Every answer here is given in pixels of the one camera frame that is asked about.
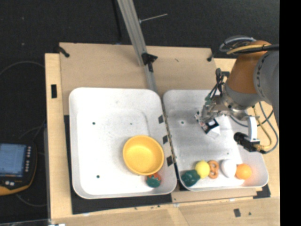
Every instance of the white egg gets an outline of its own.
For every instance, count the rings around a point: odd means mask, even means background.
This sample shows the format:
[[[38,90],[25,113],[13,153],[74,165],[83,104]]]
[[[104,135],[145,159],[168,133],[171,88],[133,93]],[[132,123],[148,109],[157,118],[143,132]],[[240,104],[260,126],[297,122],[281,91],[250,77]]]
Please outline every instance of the white egg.
[[[236,163],[232,159],[223,160],[221,164],[221,169],[226,177],[232,178],[235,176],[236,173]]]

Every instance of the handheld device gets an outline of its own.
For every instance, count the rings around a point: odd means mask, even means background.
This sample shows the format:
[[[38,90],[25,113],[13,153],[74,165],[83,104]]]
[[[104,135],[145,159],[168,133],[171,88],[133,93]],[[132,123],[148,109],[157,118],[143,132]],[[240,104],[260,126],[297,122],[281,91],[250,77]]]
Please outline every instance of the handheld device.
[[[27,189],[37,168],[37,149],[33,142],[0,142],[0,196]]]

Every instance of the toy fruit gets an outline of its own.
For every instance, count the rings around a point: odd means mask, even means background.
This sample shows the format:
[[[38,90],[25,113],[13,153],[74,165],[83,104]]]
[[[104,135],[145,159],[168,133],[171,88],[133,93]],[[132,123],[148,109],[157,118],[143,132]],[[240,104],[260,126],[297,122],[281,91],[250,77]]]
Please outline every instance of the toy fruit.
[[[150,187],[159,187],[161,184],[162,178],[158,173],[148,175],[146,177],[146,184]]]
[[[242,163],[237,165],[235,176],[238,179],[246,180],[252,175],[252,169],[248,164]]]
[[[221,164],[222,172],[228,178],[233,178],[235,176],[236,167],[236,163],[232,159],[225,159]]]
[[[210,173],[210,166],[206,161],[201,160],[196,164],[195,170],[201,178],[205,178]]]
[[[187,171],[181,176],[181,179],[186,186],[195,185],[200,178],[201,177],[196,170]]]

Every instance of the yellow toy lemon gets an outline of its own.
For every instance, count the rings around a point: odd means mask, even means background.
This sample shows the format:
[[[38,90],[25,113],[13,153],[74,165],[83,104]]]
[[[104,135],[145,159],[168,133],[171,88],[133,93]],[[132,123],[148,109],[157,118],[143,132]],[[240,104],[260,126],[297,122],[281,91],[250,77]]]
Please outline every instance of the yellow toy lemon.
[[[206,161],[201,160],[196,164],[195,170],[201,178],[205,178],[210,173],[210,166]]]

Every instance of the orange toy fruit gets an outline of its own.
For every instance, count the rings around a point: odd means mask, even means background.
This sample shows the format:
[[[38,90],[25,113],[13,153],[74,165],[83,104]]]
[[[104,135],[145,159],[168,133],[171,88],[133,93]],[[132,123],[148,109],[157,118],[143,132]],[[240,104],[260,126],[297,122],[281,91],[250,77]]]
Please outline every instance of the orange toy fruit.
[[[248,164],[242,163],[237,165],[235,176],[238,179],[246,180],[252,175],[252,169]]]

